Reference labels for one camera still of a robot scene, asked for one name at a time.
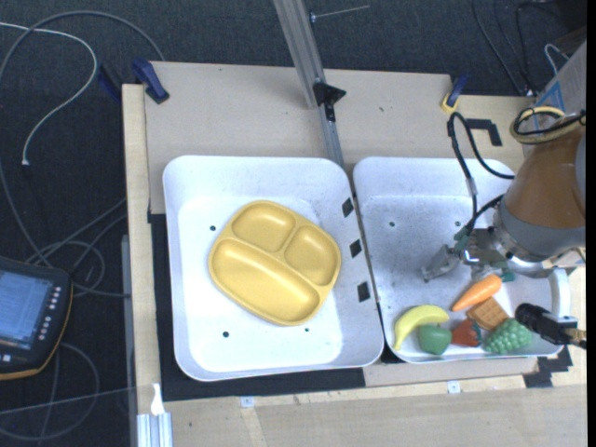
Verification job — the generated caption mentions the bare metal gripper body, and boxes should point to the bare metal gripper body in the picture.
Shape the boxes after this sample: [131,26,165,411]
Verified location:
[454,226,556,278]

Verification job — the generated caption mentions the orange carrot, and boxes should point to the orange carrot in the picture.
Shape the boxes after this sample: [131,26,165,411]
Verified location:
[450,271,517,313]

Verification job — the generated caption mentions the white plastic tray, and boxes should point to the white plastic tray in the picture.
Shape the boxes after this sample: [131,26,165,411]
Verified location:
[161,155,386,383]
[351,156,567,365]

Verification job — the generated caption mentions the brown waffle biscuit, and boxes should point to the brown waffle biscuit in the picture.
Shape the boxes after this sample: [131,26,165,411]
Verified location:
[466,296,510,332]

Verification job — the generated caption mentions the yellow banana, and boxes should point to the yellow banana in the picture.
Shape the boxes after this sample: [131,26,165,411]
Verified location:
[392,304,451,352]

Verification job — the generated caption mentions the red strawberry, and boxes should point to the red strawberry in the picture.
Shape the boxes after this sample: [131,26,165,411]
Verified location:
[450,318,483,348]

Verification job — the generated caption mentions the green grapes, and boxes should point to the green grapes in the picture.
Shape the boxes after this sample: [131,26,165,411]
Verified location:
[483,317,534,356]

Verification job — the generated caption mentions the green apple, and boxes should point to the green apple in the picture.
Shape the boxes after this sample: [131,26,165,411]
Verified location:
[415,323,454,357]

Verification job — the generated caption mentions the yellow divided plate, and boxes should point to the yellow divided plate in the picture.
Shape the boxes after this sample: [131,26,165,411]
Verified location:
[207,199,343,328]

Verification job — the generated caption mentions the brown cardboard board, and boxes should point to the brown cardboard board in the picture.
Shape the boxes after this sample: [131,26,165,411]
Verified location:
[142,61,541,388]

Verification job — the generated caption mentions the black cylinder on white bracket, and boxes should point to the black cylinder on white bracket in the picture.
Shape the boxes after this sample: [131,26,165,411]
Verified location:
[513,267,586,347]

